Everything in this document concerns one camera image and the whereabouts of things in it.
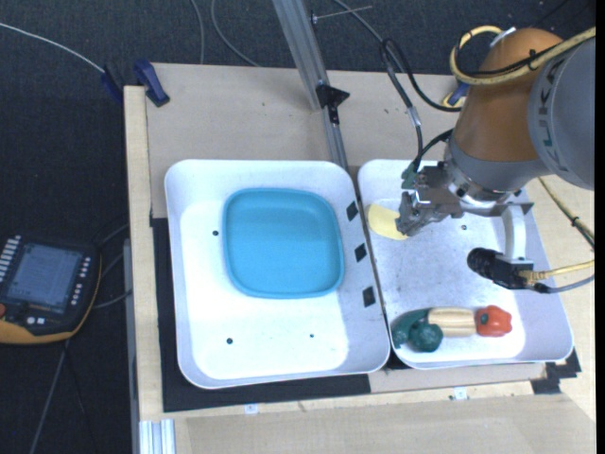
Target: white tray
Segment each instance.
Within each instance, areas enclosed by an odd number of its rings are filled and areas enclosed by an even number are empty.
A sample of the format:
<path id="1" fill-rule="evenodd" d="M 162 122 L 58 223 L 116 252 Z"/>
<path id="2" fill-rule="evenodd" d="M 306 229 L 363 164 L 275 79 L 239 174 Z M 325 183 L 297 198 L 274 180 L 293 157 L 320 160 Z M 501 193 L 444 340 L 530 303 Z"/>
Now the white tray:
<path id="1" fill-rule="evenodd" d="M 401 174 L 409 163 L 375 160 L 363 165 L 358 181 L 364 208 L 377 203 L 397 211 Z M 518 200 L 527 201 L 527 196 Z M 526 226 L 527 257 L 535 261 L 536 270 L 550 269 L 531 212 Z M 389 324 L 402 313 L 438 306 L 496 305 L 513 317 L 512 331 L 501 338 L 445 338 L 433 353 L 416 352 L 407 345 L 394 349 L 405 364 L 429 369 L 555 361 L 571 352 L 572 333 L 559 295 L 501 288 L 468 268 L 466 256 L 475 247 L 504 251 L 500 218 L 472 214 L 447 218 L 399 241 L 370 232 L 370 243 Z"/>
<path id="2" fill-rule="evenodd" d="M 194 385 L 217 389 L 368 373 L 389 356 L 389 333 L 353 182 L 326 162 L 185 160 L 164 181 L 175 293 L 177 349 Z M 254 187 L 316 193 L 334 208 L 345 271 L 337 290 L 307 299 L 255 298 L 230 281 L 222 251 L 223 205 Z"/>

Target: yellow disc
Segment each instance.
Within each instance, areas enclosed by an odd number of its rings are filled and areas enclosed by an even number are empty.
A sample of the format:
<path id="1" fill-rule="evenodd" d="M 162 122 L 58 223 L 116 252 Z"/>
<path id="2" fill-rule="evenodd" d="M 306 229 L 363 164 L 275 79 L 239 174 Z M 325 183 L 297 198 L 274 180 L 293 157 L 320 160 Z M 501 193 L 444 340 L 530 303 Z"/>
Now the yellow disc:
<path id="1" fill-rule="evenodd" d="M 404 240 L 407 238 L 395 226 L 395 220 L 399 217 L 399 212 L 373 203 L 366 210 L 366 217 L 368 218 L 370 229 L 380 236 L 392 238 L 393 240 Z"/>

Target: toy vegetable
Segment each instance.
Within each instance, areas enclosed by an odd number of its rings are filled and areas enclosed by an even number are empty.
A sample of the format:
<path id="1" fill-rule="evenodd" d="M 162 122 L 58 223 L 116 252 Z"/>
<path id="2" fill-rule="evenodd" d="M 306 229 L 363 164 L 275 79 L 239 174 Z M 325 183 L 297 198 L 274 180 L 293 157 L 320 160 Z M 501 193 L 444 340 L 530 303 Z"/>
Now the toy vegetable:
<path id="1" fill-rule="evenodd" d="M 443 337 L 502 337 L 512 330 L 512 316 L 498 306 L 477 311 L 463 307 L 431 307 L 404 313 L 390 326 L 393 345 L 408 343 L 421 352 L 434 352 Z"/>

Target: table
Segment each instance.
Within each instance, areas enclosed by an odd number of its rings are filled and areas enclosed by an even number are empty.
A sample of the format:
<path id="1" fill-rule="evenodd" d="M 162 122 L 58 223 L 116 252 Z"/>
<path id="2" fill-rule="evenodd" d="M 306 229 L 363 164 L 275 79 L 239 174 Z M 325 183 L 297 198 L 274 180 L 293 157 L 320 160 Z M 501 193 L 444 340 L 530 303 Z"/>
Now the table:
<path id="1" fill-rule="evenodd" d="M 532 382 L 552 374 L 542 363 L 446 370 L 381 370 L 372 392 L 351 397 L 165 412 L 150 217 L 165 217 L 163 179 L 185 158 L 329 160 L 320 117 L 292 69 L 154 64 L 168 105 L 156 108 L 138 86 L 125 89 L 133 295 L 131 332 L 133 449 L 147 452 L 591 452 L 596 450 L 594 285 L 563 298 L 582 373 L 562 393 L 537 395 Z M 374 158 L 413 157 L 415 136 L 387 76 L 330 72 L 351 93 L 339 107 L 350 172 Z M 430 96 L 455 85 L 419 76 Z M 418 99 L 428 141 L 456 116 Z M 437 149 L 425 157 L 439 159 Z M 549 177 L 584 221 L 594 224 L 594 192 Z M 537 181 L 527 186 L 552 267 L 591 253 Z M 138 432 L 142 432 L 139 442 Z"/>

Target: dark background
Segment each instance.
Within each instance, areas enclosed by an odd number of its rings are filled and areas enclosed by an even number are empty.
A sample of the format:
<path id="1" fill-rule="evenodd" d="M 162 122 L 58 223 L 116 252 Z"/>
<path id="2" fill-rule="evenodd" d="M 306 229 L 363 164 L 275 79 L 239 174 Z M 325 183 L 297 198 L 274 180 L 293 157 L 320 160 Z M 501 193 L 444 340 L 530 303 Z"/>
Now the dark background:
<path id="1" fill-rule="evenodd" d="M 212 0 L 195 1 L 204 63 L 249 65 L 219 38 Z M 400 44 L 414 72 L 426 74 L 448 74 L 450 49 L 475 26 L 539 26 L 568 38 L 596 24 L 596 0 L 341 1 L 372 6 L 360 14 Z M 330 0 L 306 2 L 317 15 L 340 10 Z M 216 21 L 250 59 L 293 66 L 269 0 L 216 0 Z M 65 45 L 101 67 L 125 69 L 126 81 L 139 58 L 200 62 L 200 30 L 188 0 L 0 0 L 0 23 Z M 377 41 L 351 16 L 320 20 L 317 33 L 327 69 L 382 70 Z M 483 52 L 468 50 L 469 65 Z M 0 27 L 0 236 L 19 230 L 102 239 L 126 224 L 123 125 L 121 106 L 92 65 Z M 104 245 L 107 262 L 127 236 L 122 231 Z M 123 276 L 121 264 L 109 271 L 98 301 L 122 294 Z M 0 346 L 0 453 L 29 451 L 62 349 Z M 129 452 L 123 303 L 94 310 L 68 351 L 36 452 Z"/>

